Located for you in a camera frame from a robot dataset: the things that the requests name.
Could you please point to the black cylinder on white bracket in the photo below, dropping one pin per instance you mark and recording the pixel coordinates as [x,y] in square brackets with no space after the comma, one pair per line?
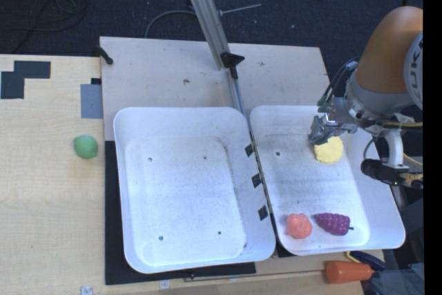
[383,169]

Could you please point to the thin black and white rod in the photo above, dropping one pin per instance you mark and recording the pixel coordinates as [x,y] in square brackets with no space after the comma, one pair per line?
[238,93]

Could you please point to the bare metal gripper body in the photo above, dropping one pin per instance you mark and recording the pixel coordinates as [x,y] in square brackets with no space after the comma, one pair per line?
[336,117]

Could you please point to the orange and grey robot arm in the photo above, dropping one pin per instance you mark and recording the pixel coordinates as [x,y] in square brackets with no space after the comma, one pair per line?
[386,55]

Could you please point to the orange bumpy toy food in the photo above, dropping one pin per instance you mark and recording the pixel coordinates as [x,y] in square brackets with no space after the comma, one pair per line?
[299,226]

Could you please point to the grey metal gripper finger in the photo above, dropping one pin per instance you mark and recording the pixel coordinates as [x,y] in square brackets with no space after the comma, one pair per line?
[325,139]
[313,138]

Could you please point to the purple grapes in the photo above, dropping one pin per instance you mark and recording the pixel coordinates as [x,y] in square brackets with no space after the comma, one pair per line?
[333,223]

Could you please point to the pale wood board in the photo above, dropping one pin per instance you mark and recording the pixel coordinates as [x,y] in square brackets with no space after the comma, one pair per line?
[165,76]

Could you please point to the yellow bumpy toy food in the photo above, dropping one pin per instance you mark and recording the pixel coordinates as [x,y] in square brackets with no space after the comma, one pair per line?
[329,151]

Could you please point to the white plastic tray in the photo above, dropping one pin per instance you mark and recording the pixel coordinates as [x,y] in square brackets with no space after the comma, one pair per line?
[186,190]
[310,190]

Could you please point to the green ball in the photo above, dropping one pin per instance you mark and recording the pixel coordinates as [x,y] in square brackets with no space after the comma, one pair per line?
[85,146]

